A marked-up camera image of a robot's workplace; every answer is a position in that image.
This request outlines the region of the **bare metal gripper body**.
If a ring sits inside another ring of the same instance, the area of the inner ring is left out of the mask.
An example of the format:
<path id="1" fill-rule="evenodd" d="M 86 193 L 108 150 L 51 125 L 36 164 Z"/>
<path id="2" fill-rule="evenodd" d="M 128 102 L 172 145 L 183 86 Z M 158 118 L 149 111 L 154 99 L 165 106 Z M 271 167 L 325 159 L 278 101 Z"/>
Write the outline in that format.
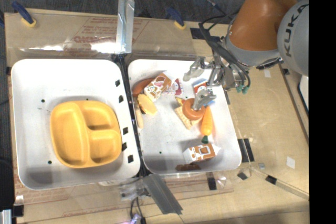
<path id="1" fill-rule="evenodd" d="M 247 78 L 244 73 L 234 64 L 229 63 L 223 58 L 216 58 L 206 65 L 210 75 L 208 78 L 208 87 L 219 87 L 226 91 L 236 88 L 242 91 L 246 86 Z"/>

